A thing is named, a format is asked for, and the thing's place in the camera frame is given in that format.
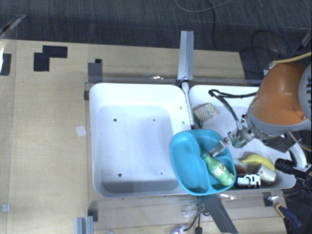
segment white sink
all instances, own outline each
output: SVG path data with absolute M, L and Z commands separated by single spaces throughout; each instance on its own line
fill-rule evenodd
M 222 136 L 235 129 L 232 115 L 209 89 L 247 94 L 255 87 L 194 86 L 190 90 L 192 108 L 210 102 L 218 115 L 204 123 Z M 183 91 L 173 85 L 99 83 L 89 94 L 92 134 L 93 183 L 101 196 L 125 197 L 186 194 L 172 169 L 169 143 L 179 132 L 189 130 L 190 121 Z M 228 99 L 237 116 L 246 113 L 253 98 Z M 234 163 L 257 153 L 272 163 L 290 159 L 264 146 L 259 140 L 242 149 L 229 147 Z M 277 172 L 277 180 L 262 189 L 287 189 L 295 184 L 293 175 Z
M 173 135 L 190 129 L 183 91 L 99 83 L 89 96 L 96 191 L 108 197 L 184 193 L 168 150 Z

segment bottle cap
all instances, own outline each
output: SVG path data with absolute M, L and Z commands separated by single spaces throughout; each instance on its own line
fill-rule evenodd
M 209 153 L 205 150 L 205 151 L 203 151 L 203 152 L 201 152 L 201 154 L 200 154 L 200 157 L 202 158 L 202 159 L 205 159 L 205 158 L 207 158 L 209 156 Z

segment black cord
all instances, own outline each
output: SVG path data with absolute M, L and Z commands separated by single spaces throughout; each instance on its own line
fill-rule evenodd
M 256 49 L 260 49 L 259 47 L 256 47 L 256 46 L 254 46 L 254 39 L 255 39 L 255 37 L 258 35 L 258 34 L 260 34 L 260 33 L 267 33 L 267 34 L 269 34 L 270 35 L 270 37 L 271 36 L 278 36 L 275 32 L 273 32 L 273 31 L 270 31 L 270 30 L 258 30 L 258 31 L 255 31 L 255 32 L 253 32 L 253 34 L 252 34 L 252 36 L 251 36 L 251 39 L 250 39 L 250 50 L 251 50 L 251 53 L 252 53 L 252 57 L 253 57 L 253 59 L 254 59 L 254 61 L 255 61 L 255 65 L 256 65 L 256 68 L 257 68 L 257 72 L 258 72 L 258 76 L 259 76 L 259 78 L 260 79 L 263 79 L 263 77 L 264 77 L 264 74 L 263 74 L 263 72 L 261 72 L 262 71 L 262 68 L 259 66 L 259 63 L 258 63 L 258 58 L 257 58 L 257 55 L 256 55 L 256 53 L 255 53 L 255 50 Z M 278 36 L 283 42 L 284 42 L 284 46 L 285 46 L 285 48 L 286 48 L 286 52 L 287 52 L 287 55 L 290 55 L 290 49 L 289 49 L 289 46 L 288 46 L 288 44 L 286 43 L 286 41 L 284 40 L 284 39 L 282 39 L 280 36 Z M 267 48 L 265 49 L 265 48 L 261 48 L 261 49 L 263 49 L 263 50 L 266 50 L 266 52 L 267 53 L 270 53 L 269 52 L 269 47 L 268 46 L 266 46 Z M 273 59 L 276 59 L 276 58 L 281 58 L 282 56 L 279 54 L 277 57 L 274 57 L 271 53 L 270 53 L 270 59 L 271 59 L 271 61 L 273 60 Z
M 209 90 L 208 94 L 210 94 L 211 97 L 215 97 L 216 99 L 218 99 L 219 101 L 222 102 L 222 104 L 232 114 L 234 120 L 236 121 L 236 125 L 239 124 L 238 123 L 239 122 L 238 117 L 237 117 L 236 113 L 234 112 L 233 108 L 229 105 L 229 103 L 224 98 L 246 98 L 246 97 L 251 97 L 251 96 L 255 96 L 256 95 L 256 93 L 245 94 L 245 95 L 232 95 L 232 94 L 227 94 L 227 93 L 220 92 L 217 89 Z
M 212 4 L 208 0 L 204 0 L 204 1 L 207 2 L 210 7 L 212 7 Z M 212 35 L 214 49 L 217 50 L 216 43 L 215 43 L 215 10 L 211 9 L 211 11 L 213 13 L 213 26 L 212 26 L 211 35 Z
M 200 215 L 200 213 L 197 214 L 197 215 L 194 217 L 194 220 L 192 221 L 191 225 L 190 225 L 188 228 L 184 229 L 184 232 L 189 231 L 189 230 L 193 227 L 193 225 L 194 225 L 194 223 L 195 223 L 195 221 L 196 221 L 196 219 L 198 218 L 199 215 Z
M 227 93 L 224 93 L 224 92 L 220 92 L 219 90 L 217 89 L 211 89 L 208 91 L 208 93 L 213 97 L 215 96 L 214 92 L 220 94 L 222 97 L 224 98 L 247 98 L 247 97 L 251 97 L 251 96 L 255 96 L 256 95 L 256 92 L 255 93 L 251 93 L 251 94 L 245 94 L 245 95 L 233 95 L 233 94 L 227 94 Z
M 199 223 L 200 223 L 200 214 L 203 214 L 204 216 L 210 216 L 210 213 L 209 213 L 207 210 L 204 210 L 203 212 L 197 214 L 197 215 L 194 217 L 194 219 L 193 219 L 192 223 L 190 224 L 190 226 L 189 226 L 188 228 L 184 229 L 184 232 L 189 231 L 189 230 L 194 226 L 194 224 L 195 224 L 195 222 L 196 222 L 196 219 L 197 219 L 198 217 L 199 217 L 199 219 L 198 219 L 198 226 L 199 226 Z

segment blue bowl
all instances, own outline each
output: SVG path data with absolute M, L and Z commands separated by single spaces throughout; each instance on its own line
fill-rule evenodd
M 201 150 L 210 151 L 222 137 L 215 131 L 195 129 L 176 134 L 171 139 L 169 152 L 173 170 L 180 187 L 188 194 L 204 196 L 231 188 L 224 186 L 208 172 L 206 162 L 200 157 Z M 228 148 L 217 157 L 236 177 L 235 165 Z

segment black cable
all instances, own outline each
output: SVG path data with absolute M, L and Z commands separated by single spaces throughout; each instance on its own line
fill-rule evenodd
M 219 101 L 222 102 L 222 104 L 231 112 L 234 120 L 236 122 L 238 122 L 238 118 L 236 113 L 234 112 L 233 108 L 229 105 L 229 103 L 222 97 L 222 96 L 217 96 L 214 94 L 214 90 L 209 90 L 208 93 L 210 94 L 210 96 L 215 97 L 216 99 L 218 99 Z
M 197 215 L 194 217 L 194 220 L 192 221 L 191 225 L 190 225 L 188 228 L 184 229 L 184 232 L 189 231 L 189 230 L 193 227 L 193 225 L 194 225 L 194 223 L 195 223 L 195 221 L 196 221 L 196 219 L 198 218 L 199 215 L 200 215 L 200 213 L 197 214 Z
M 198 217 L 198 226 L 195 228 L 195 234 L 203 234 L 203 228 L 200 226 L 200 215 Z
M 203 212 L 198 213 L 198 214 L 194 217 L 194 219 L 193 219 L 192 223 L 190 224 L 190 226 L 189 226 L 188 228 L 184 229 L 184 232 L 189 231 L 189 230 L 194 226 L 194 224 L 195 224 L 195 222 L 196 222 L 196 219 L 197 219 L 198 217 L 199 217 L 199 219 L 198 219 L 198 226 L 199 226 L 199 223 L 200 223 L 200 214 L 203 214 L 204 216 L 210 216 L 210 213 L 209 213 L 207 210 L 204 210 Z
M 208 0 L 204 0 L 204 1 L 207 2 L 210 7 L 212 7 L 212 4 Z M 213 27 L 211 29 L 211 35 L 212 35 L 214 49 L 217 50 L 216 43 L 215 43 L 215 10 L 211 9 L 211 11 L 213 13 Z
M 211 89 L 208 91 L 208 93 L 211 95 L 211 93 L 214 93 L 214 92 L 217 92 L 218 94 L 222 95 L 222 97 L 224 98 L 247 98 L 247 97 L 251 97 L 251 96 L 255 96 L 256 95 L 256 92 L 255 93 L 251 93 L 251 94 L 245 94 L 245 95 L 233 95 L 233 94 L 227 94 L 227 93 L 224 93 L 224 92 L 220 92 L 219 90 L 217 89 Z
M 255 37 L 256 37 L 258 34 L 260 34 L 260 33 L 268 33 L 268 34 L 270 35 L 270 37 L 271 37 L 271 36 L 275 36 L 275 35 L 278 36 L 278 37 L 284 42 L 284 46 L 286 47 L 287 55 L 290 55 L 290 49 L 289 49 L 289 46 L 288 46 L 288 44 L 286 43 L 286 41 L 285 41 L 283 38 L 281 38 L 279 35 L 277 35 L 275 32 L 273 32 L 273 31 L 270 31 L 270 30 L 258 30 L 258 31 L 253 32 L 253 34 L 252 34 L 252 36 L 251 36 L 251 39 L 250 39 L 250 50 L 251 50 L 251 53 L 252 53 L 252 57 L 253 57 L 253 59 L 254 59 L 254 61 L 255 61 L 255 65 L 256 65 L 256 68 L 257 68 L 258 76 L 259 76 L 260 79 L 263 79 L 264 74 L 263 74 L 263 72 L 261 72 L 262 69 L 261 69 L 261 67 L 259 66 L 258 58 L 257 58 L 257 55 L 256 55 L 256 53 L 255 53 L 256 48 L 259 49 L 259 47 L 254 46 L 254 39 L 255 39 Z M 270 48 L 269 48 L 268 46 L 266 46 L 266 47 L 267 47 L 266 52 L 269 53 L 269 49 L 270 49 Z M 273 59 L 281 58 L 282 56 L 279 54 L 277 57 L 274 57 L 274 56 L 270 53 L 270 57 L 271 57 L 271 61 L 272 61 Z

